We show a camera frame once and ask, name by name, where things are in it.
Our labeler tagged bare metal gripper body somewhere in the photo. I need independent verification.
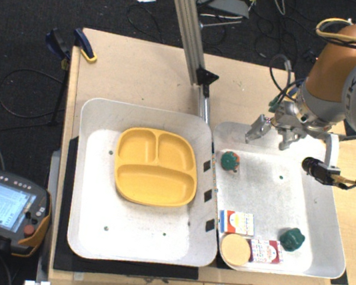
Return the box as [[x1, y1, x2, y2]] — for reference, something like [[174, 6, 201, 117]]
[[269, 99, 336, 141]]

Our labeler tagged green and orange toy vegetable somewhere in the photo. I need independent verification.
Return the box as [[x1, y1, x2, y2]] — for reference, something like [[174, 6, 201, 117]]
[[218, 149, 243, 174]]

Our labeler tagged white plastic tray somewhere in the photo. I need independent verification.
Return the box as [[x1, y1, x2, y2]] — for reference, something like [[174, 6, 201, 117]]
[[57, 94, 240, 280], [190, 117, 356, 285]]

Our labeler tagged white orange and blue carton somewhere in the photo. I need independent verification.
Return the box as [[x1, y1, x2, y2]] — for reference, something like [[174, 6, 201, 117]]
[[215, 208, 259, 239]]

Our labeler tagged dark green toy vegetable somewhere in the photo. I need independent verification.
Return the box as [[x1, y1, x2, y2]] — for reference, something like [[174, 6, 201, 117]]
[[277, 225, 307, 255]]

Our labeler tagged red and white carton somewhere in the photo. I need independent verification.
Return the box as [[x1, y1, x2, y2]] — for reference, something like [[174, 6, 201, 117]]
[[245, 236, 288, 268]]

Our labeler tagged yellow divided plate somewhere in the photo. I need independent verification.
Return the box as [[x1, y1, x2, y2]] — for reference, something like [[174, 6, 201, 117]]
[[107, 123, 207, 214]]

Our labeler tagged round tan biscuit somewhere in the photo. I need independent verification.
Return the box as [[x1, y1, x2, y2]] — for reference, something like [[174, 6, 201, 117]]
[[217, 231, 255, 269]]

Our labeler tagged pale wood board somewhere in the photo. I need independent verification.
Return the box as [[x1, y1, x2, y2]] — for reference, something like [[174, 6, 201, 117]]
[[34, 25, 356, 285]]

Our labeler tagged black cylinder on white bracket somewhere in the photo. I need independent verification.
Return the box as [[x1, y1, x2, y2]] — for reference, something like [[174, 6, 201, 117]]
[[298, 128, 349, 188]]

